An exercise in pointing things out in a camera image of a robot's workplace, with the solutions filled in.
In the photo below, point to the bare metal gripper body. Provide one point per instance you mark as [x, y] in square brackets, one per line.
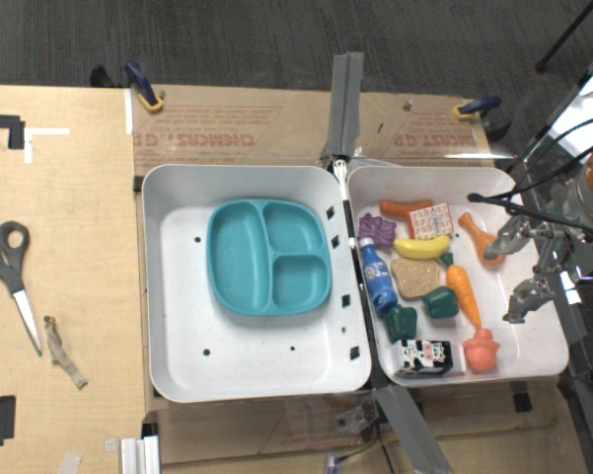
[572, 250]

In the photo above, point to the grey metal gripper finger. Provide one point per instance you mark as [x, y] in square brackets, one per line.
[525, 296]
[505, 242]

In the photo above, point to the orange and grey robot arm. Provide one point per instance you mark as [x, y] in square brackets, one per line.
[592, 166]

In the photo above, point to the orange toy chicken drumstick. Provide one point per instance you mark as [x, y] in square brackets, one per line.
[473, 230]

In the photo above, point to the white plastic tray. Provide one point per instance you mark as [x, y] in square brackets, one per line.
[523, 358]
[187, 363]

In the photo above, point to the orange carrot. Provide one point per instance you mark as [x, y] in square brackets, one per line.
[459, 284]

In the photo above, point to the red and white carton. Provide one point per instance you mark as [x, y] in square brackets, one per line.
[429, 221]

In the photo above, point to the green toy pepper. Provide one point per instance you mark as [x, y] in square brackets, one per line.
[400, 321]
[441, 303]

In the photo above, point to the yellow banana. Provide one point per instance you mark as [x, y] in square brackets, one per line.
[419, 248]

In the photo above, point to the tan toy bread slice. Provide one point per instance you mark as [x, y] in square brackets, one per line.
[414, 277]

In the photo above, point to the orange toy sausage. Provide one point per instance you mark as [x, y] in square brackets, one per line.
[399, 209]

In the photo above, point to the black and white cow carton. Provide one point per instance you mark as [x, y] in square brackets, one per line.
[424, 356]

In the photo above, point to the purple toy grapes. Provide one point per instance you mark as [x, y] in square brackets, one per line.
[375, 230]

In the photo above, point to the blue toy bottle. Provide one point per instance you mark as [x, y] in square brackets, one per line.
[377, 279]

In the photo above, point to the blue divided plate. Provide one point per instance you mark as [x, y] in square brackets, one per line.
[237, 264]

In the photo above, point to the brown cardboard board red print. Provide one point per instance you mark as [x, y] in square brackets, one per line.
[227, 116]

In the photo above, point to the crumpled grey tape strip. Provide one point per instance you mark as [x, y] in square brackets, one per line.
[59, 351]

